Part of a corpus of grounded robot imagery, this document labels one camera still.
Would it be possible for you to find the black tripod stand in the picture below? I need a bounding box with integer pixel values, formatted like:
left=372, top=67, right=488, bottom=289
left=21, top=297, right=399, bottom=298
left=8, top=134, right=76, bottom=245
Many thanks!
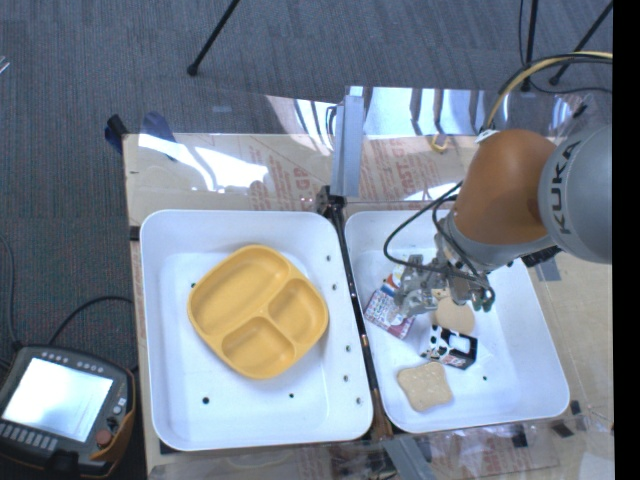
left=186, top=0, right=254, bottom=77
left=517, top=0, right=614, bottom=93

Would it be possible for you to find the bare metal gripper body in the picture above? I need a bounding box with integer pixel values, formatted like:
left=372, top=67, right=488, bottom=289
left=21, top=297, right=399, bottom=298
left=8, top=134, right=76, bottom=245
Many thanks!
left=405, top=233, right=497, bottom=314

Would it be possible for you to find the round tan biscuit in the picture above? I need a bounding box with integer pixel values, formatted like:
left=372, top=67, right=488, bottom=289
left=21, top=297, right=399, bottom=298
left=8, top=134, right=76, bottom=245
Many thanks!
left=432, top=295, right=477, bottom=337

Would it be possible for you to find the black and white carton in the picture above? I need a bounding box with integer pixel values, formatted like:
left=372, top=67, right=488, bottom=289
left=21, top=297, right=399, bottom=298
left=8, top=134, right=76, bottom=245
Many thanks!
left=418, top=323, right=480, bottom=371

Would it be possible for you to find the red and blue printed packet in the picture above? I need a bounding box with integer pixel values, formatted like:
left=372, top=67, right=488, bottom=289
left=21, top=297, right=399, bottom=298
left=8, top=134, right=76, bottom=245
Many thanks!
left=362, top=266, right=417, bottom=341

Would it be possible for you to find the brown cardboard board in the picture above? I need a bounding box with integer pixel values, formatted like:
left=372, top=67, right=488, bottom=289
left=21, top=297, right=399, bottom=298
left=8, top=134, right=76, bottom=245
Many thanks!
left=122, top=132, right=614, bottom=480

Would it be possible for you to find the yellow divided plate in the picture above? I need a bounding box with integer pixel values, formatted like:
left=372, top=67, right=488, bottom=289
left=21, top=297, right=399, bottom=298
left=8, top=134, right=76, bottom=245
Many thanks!
left=186, top=243, right=331, bottom=381

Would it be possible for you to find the tan bread slice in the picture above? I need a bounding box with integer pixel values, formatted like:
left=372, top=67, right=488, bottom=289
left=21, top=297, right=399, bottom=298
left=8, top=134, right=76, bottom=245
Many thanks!
left=396, top=361, right=455, bottom=414

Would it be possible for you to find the black block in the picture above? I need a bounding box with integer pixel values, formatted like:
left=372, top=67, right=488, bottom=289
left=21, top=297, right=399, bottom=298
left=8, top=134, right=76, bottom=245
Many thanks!
left=315, top=185, right=347, bottom=220

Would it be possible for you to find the white plastic tray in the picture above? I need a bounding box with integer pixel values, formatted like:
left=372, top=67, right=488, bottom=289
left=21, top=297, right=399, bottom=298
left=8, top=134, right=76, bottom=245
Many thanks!
left=139, top=208, right=375, bottom=453
left=343, top=209, right=572, bottom=435

